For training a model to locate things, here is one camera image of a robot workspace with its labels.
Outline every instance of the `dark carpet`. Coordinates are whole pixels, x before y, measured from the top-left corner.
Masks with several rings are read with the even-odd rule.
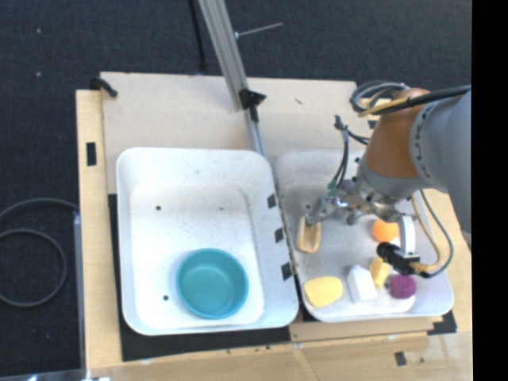
[[[440,89],[471,83],[472,0],[226,0],[248,76],[389,79]],[[206,29],[210,75],[220,75]],[[100,71],[198,71],[187,0],[0,0],[0,210],[40,196],[77,203],[75,90]],[[58,240],[61,292],[20,309],[0,302],[0,376],[79,367],[69,209],[44,205],[0,221]],[[0,242],[0,294],[44,296],[61,261],[41,239]]]

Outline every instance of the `blue bowl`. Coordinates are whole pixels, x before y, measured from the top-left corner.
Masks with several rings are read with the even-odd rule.
[[[245,269],[231,254],[203,248],[187,255],[176,272],[176,289],[183,305],[205,319],[235,314],[245,303]]]

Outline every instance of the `wooden table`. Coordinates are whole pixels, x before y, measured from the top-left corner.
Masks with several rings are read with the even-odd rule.
[[[192,120],[193,112],[196,115],[202,114],[202,107],[196,108],[200,94],[212,94],[215,106],[219,107],[227,106],[225,103],[230,100],[225,85],[224,90],[221,89],[221,78],[115,73],[104,73],[102,77],[120,91],[119,98],[125,100],[125,106],[129,100],[132,101],[131,98],[126,98],[129,96],[126,93],[128,91],[131,94],[140,92],[144,105],[153,108],[153,111],[165,106],[157,96],[161,89],[169,88],[169,94],[178,91],[175,94],[178,97],[187,94],[187,97],[193,98],[188,100],[186,110],[190,113],[189,121]],[[337,106],[347,106],[348,96],[356,87],[352,82],[286,79],[249,79],[249,84],[251,89],[268,96],[266,104],[263,103],[260,107],[260,126],[265,144],[270,148],[269,157],[275,157],[289,148],[305,146],[308,141],[302,135],[308,133],[314,136],[325,135],[321,142],[327,143],[328,133],[325,131],[329,125],[321,126],[313,121],[315,115],[320,112],[333,113],[337,111]],[[347,379],[365,376],[375,376],[377,379],[470,379],[471,253],[460,235],[448,196],[432,190],[428,192],[429,200],[456,245],[454,260],[447,271],[455,295],[452,312],[457,325],[456,333],[428,335],[427,332],[442,321],[442,317],[384,319],[333,325],[304,322],[301,317],[297,317],[290,325],[291,342],[288,343],[123,361],[107,201],[108,186],[111,186],[111,178],[108,176],[111,166],[107,165],[114,161],[108,157],[114,151],[111,148],[106,151],[108,140],[105,139],[105,130],[110,128],[104,122],[104,117],[109,117],[105,114],[104,103],[114,99],[106,95],[98,90],[76,92],[85,348],[90,376],[168,379],[171,375],[171,379],[202,379],[206,374],[206,379],[324,380],[346,375]],[[185,97],[184,95],[180,100],[185,101]],[[297,129],[301,129],[302,133],[284,140],[283,132],[276,126],[284,117],[289,116],[295,120]],[[117,125],[119,130],[132,128],[136,124],[128,120],[124,122],[124,125]],[[187,126],[187,132],[181,131],[180,127],[180,134],[175,134],[175,142],[170,142],[169,145],[210,146],[206,139],[196,141],[198,135],[190,131],[191,124]],[[191,140],[185,141],[185,137],[191,137]],[[227,145],[232,148],[249,146],[242,134],[237,134],[236,137],[236,140],[227,141]],[[328,145],[337,146],[340,141],[335,140]],[[314,149],[322,146],[326,145],[316,144]],[[91,148],[95,153],[92,162]],[[444,244],[435,225],[433,231],[437,234],[439,243]]]

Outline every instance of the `white tray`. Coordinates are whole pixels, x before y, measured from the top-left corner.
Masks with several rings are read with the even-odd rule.
[[[346,179],[356,174],[354,159],[362,155],[363,152],[360,151],[350,152]],[[316,319],[326,322],[439,316],[448,312],[452,308],[453,293],[445,272],[432,279],[414,276],[417,292],[412,298],[394,299],[382,287],[378,289],[377,299],[354,303],[348,289],[347,275],[352,265],[359,264],[368,268],[376,257],[378,242],[371,235],[375,216],[361,217],[355,225],[349,226],[344,216],[337,211],[321,222],[321,246],[317,252],[301,252],[294,246],[298,219],[309,212],[320,194],[326,193],[326,186],[337,172],[341,157],[340,151],[288,152],[280,156],[275,164],[279,193],[282,196],[281,207],[291,237],[298,281],[303,285],[309,279],[333,275],[340,278],[343,284],[342,297],[321,308],[312,306],[304,295],[303,301],[308,311]],[[409,214],[414,212],[410,202],[401,202],[397,207]],[[436,258],[433,247],[418,223],[415,224],[415,229],[416,250],[421,255],[421,261],[431,264]],[[392,242],[400,245],[398,238]]]
[[[146,335],[283,327],[298,312],[270,164],[244,150],[131,148],[117,162],[122,309]],[[230,317],[191,314],[176,292],[180,261],[219,248],[244,266],[249,294]]]

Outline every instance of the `orange ball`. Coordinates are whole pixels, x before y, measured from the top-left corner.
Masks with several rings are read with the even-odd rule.
[[[386,223],[385,221],[378,219],[372,226],[372,235],[380,243],[383,241],[390,242],[398,235],[398,224]]]

